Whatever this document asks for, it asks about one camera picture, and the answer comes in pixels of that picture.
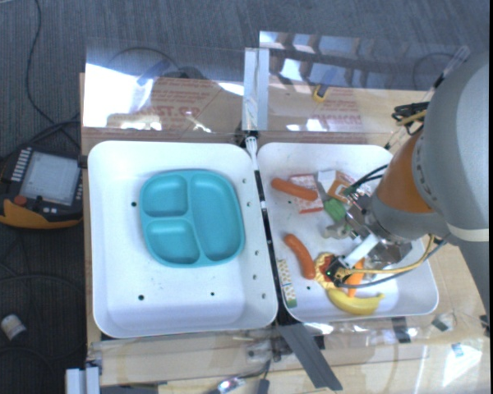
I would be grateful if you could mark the white carton with orange print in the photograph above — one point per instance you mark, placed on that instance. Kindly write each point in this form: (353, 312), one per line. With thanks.
(287, 281)

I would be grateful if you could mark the orange sausage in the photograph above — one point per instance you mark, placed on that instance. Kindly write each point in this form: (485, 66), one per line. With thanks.
(293, 189)
(302, 253)

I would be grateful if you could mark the red and white carton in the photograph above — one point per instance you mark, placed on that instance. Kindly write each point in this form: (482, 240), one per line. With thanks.
(308, 181)

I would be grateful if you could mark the blue divided plate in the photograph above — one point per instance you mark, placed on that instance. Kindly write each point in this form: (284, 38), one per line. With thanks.
(213, 216)

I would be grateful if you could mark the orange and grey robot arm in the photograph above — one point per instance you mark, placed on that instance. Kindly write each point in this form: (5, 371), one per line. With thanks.
(452, 146)

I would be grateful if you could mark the orange carrot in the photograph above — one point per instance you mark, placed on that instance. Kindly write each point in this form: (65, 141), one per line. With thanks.
(355, 280)

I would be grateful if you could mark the white plastic tray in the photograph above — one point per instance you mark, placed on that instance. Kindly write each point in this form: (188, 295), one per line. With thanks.
(119, 236)
(411, 298)

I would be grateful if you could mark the black cylinder on white bracket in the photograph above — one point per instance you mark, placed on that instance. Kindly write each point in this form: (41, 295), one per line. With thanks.
(361, 250)

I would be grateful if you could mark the orange and white packet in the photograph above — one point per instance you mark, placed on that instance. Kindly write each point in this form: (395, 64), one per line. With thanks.
(337, 187)

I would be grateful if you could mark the yellow banana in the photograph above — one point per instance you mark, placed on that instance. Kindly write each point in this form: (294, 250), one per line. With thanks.
(353, 304)

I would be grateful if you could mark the green toy vegetable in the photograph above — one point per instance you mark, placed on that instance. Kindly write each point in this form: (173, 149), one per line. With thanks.
(334, 209)

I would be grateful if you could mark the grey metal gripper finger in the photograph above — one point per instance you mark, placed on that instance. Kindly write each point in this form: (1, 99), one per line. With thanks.
(346, 216)
(336, 231)

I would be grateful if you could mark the yellow and red pizza slice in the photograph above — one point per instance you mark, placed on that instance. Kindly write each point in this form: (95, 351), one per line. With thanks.
(322, 267)

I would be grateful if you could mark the brown cardboard board red print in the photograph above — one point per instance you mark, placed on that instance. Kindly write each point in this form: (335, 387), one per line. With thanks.
(456, 285)

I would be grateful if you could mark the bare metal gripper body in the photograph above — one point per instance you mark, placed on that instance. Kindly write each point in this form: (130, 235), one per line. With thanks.
(361, 216)

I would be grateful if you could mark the small white can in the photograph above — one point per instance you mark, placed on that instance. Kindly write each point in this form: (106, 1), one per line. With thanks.
(13, 326)

